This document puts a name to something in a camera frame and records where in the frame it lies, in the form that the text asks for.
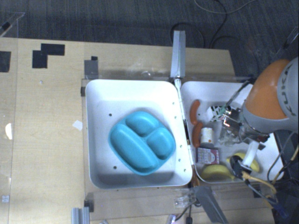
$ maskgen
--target white cable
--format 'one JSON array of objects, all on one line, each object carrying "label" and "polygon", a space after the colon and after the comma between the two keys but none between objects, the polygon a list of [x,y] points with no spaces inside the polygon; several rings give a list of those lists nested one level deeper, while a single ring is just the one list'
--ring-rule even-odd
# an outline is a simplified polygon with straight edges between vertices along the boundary
[{"label": "white cable", "polygon": [[254,2],[254,1],[257,1],[257,0],[251,0],[251,1],[247,2],[247,3],[245,3],[243,6],[237,8],[237,9],[235,9],[235,10],[233,10],[233,11],[224,13],[224,12],[215,12],[215,11],[212,11],[212,10],[205,9],[204,7],[200,6],[200,5],[197,3],[196,0],[194,0],[196,6],[198,6],[199,8],[201,8],[201,9],[203,9],[203,10],[209,12],[209,13],[215,13],[215,14],[230,14],[230,13],[234,13],[234,12],[239,11],[240,9],[242,9],[243,7],[245,7],[246,5],[248,5],[249,3]]}]

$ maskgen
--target small box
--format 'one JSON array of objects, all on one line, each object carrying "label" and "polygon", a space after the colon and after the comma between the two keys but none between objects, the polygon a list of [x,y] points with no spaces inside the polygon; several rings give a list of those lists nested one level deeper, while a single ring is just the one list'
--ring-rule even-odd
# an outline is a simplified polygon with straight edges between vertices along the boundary
[{"label": "small box", "polygon": [[216,149],[199,147],[197,149],[197,162],[205,164],[219,164],[219,151]]}]

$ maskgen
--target white can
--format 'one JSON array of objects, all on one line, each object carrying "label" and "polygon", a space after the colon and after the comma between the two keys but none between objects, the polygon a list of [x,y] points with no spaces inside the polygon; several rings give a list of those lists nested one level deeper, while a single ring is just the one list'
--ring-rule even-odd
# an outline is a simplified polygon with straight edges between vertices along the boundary
[{"label": "white can", "polygon": [[200,132],[200,145],[214,144],[214,130],[212,128],[202,128]]}]

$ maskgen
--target sausage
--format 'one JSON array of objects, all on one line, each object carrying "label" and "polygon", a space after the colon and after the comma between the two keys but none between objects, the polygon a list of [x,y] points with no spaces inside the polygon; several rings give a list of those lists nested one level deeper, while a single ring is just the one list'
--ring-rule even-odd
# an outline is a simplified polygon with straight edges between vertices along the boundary
[{"label": "sausage", "polygon": [[198,122],[196,126],[193,127],[192,130],[192,144],[194,147],[200,147],[200,140],[199,140],[199,135],[201,132],[201,129],[203,127],[203,123]]},{"label": "sausage", "polygon": [[198,99],[194,100],[194,102],[191,105],[190,108],[190,121],[191,124],[196,125],[197,124],[197,116],[196,116],[196,112],[198,107],[200,106],[200,101]]}]

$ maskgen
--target white sticker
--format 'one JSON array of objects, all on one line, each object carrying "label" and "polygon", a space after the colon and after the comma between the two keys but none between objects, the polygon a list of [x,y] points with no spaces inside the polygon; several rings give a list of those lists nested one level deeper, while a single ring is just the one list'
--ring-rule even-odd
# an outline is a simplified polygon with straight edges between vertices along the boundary
[{"label": "white sticker", "polygon": [[8,202],[9,202],[9,195],[7,195],[7,196],[2,196],[2,202],[3,202],[3,203],[8,203]]},{"label": "white sticker", "polygon": [[76,120],[75,123],[73,123],[73,127],[81,131],[83,129],[83,123],[79,120]]}]

